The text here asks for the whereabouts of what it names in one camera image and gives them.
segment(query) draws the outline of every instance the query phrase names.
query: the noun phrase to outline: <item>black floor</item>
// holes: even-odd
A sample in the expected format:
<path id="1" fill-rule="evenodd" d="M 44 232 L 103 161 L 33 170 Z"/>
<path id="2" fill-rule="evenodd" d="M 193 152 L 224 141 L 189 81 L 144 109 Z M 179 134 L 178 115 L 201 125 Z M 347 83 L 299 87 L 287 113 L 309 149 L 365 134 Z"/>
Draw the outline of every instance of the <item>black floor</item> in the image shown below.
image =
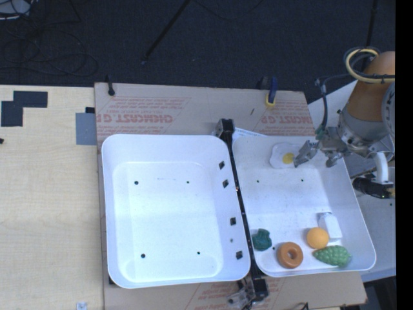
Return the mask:
<path id="1" fill-rule="evenodd" d="M 276 76 L 279 89 L 311 103 L 321 97 L 315 78 L 347 72 L 347 50 L 396 45 L 396 0 L 190 0 L 142 65 L 185 0 L 24 1 L 27 13 L 0 0 L 0 84 L 91 87 L 110 74 L 116 83 L 256 88 Z M 20 14 L 6 14 L 7 3 Z"/>

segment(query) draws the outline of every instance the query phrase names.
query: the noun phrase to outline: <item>green corn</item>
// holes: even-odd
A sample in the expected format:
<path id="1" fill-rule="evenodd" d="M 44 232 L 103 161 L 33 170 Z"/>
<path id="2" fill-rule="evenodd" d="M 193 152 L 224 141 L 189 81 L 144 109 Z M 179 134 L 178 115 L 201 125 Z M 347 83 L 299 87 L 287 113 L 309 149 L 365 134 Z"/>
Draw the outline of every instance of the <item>green corn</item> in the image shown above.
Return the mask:
<path id="1" fill-rule="evenodd" d="M 351 255 L 342 245 L 330 245 L 312 253 L 319 261 L 330 265 L 345 266 Z"/>

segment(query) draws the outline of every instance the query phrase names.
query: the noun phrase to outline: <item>toy donut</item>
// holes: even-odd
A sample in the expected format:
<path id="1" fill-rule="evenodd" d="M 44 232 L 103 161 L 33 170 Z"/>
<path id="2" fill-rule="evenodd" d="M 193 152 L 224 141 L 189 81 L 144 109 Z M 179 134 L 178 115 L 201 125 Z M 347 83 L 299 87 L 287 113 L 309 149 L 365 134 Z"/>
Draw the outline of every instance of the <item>toy donut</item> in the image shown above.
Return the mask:
<path id="1" fill-rule="evenodd" d="M 303 250 L 294 242 L 285 242 L 278 247 L 277 259 L 287 269 L 294 269 L 303 261 Z"/>

